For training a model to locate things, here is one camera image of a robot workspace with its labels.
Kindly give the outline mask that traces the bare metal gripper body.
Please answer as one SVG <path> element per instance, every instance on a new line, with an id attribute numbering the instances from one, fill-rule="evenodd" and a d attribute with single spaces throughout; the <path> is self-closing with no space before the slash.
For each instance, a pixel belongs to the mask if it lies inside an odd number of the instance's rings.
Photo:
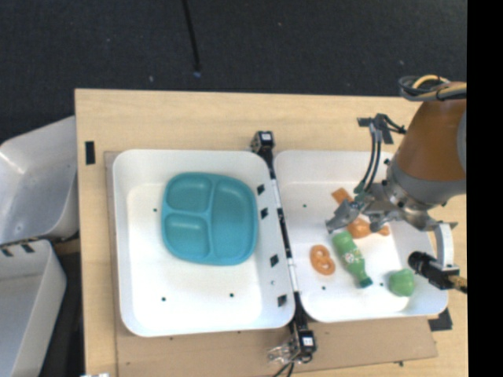
<path id="1" fill-rule="evenodd" d="M 421 232 L 433 231 L 437 226 L 446 224 L 457 227 L 457 221 L 439 221 L 430 216 L 431 205 L 424 204 L 408 195 L 403 188 L 387 182 L 372 183 L 365 187 L 360 183 L 354 189 L 354 201 L 360 212 L 367 218 L 371 214 L 387 214 L 389 221 L 405 221 Z"/>

